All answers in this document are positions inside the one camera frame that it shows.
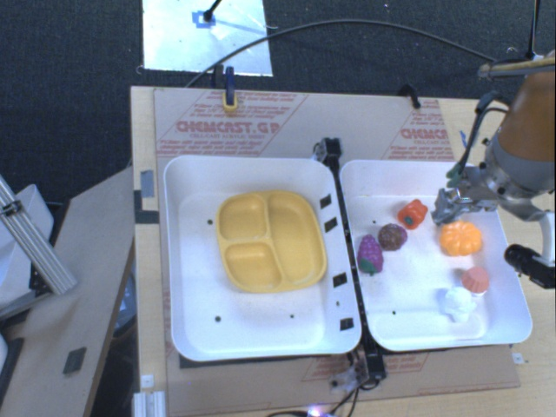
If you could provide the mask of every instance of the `toy food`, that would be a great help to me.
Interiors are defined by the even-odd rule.
[[[406,230],[397,224],[388,224],[379,232],[379,244],[383,250],[398,250],[406,241]]]
[[[362,272],[374,275],[382,272],[384,258],[379,243],[372,235],[365,235],[357,250],[357,265]]]
[[[398,212],[398,221],[405,228],[413,230],[425,220],[428,208],[418,199],[413,199],[406,207]]]
[[[475,295],[482,295],[488,289],[488,273],[484,268],[474,267],[461,276],[461,285]]]
[[[465,288],[451,288],[444,297],[444,312],[452,316],[456,323],[469,320],[469,315],[477,305],[473,302],[471,292]]]
[[[440,245],[450,256],[465,256],[478,252],[483,241],[480,230],[471,222],[455,221],[442,227]]]

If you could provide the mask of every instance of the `yellow plate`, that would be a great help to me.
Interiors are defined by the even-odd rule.
[[[229,279],[249,292],[284,292],[318,282],[327,269],[319,223],[289,191],[232,196],[218,209],[216,232]]]

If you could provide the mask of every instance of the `red pepper toy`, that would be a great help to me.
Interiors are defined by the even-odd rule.
[[[405,228],[413,230],[417,228],[425,220],[428,208],[423,205],[418,199],[413,199],[406,207],[398,212],[398,221],[400,221]]]

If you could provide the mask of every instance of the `dark gray carpet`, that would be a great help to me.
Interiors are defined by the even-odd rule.
[[[505,59],[526,51],[533,0],[264,0],[269,25],[352,17],[405,24]],[[543,0],[537,50],[554,48]],[[238,88],[511,98],[519,80],[480,81],[483,60],[415,34],[334,26],[270,44],[274,77]],[[130,159],[129,87],[183,86],[193,75],[143,71],[142,0],[0,0],[0,174],[63,201]],[[208,79],[200,86],[208,86]]]

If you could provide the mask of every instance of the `brown cylinder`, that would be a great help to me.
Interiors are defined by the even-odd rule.
[[[500,146],[510,155],[554,162],[554,82],[550,71],[531,74],[521,85],[498,133]]]

